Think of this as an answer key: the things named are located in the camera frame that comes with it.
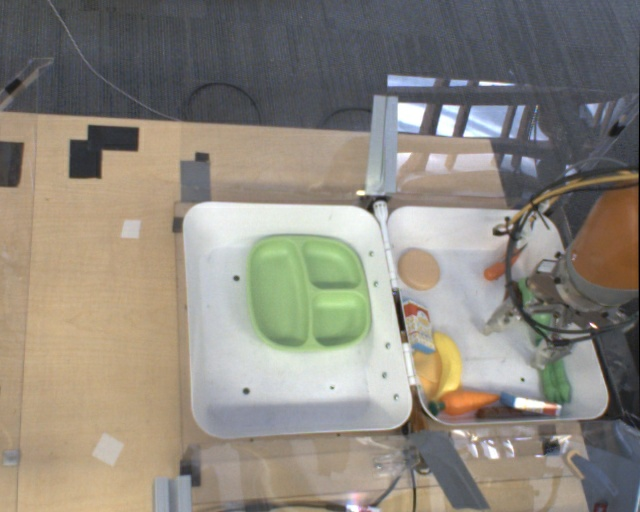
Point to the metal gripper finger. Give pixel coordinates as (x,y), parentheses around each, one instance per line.
(502,318)
(549,354)

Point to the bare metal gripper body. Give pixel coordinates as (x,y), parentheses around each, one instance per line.
(550,287)

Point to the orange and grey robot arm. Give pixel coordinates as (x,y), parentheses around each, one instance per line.
(605,245)

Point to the green pea pods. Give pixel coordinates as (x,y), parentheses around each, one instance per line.
(556,382)

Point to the white plastic tray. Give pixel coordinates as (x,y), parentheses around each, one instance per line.
(480,345)
(225,320)

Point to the small orange carrot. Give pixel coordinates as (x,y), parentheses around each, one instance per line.
(496,271)

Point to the white tube blue red ends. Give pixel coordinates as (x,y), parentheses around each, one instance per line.
(530,404)

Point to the yellow banana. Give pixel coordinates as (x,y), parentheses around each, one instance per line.
(450,365)

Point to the white red blue carton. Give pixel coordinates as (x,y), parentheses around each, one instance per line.
(419,325)

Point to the large orange carrot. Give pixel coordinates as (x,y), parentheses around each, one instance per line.
(467,401)

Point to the tan round bread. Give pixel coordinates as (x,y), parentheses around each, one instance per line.
(419,269)

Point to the black and white thin rod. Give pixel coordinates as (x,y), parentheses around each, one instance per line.
(389,260)

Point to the green divided plate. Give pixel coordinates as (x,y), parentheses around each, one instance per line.
(277,295)

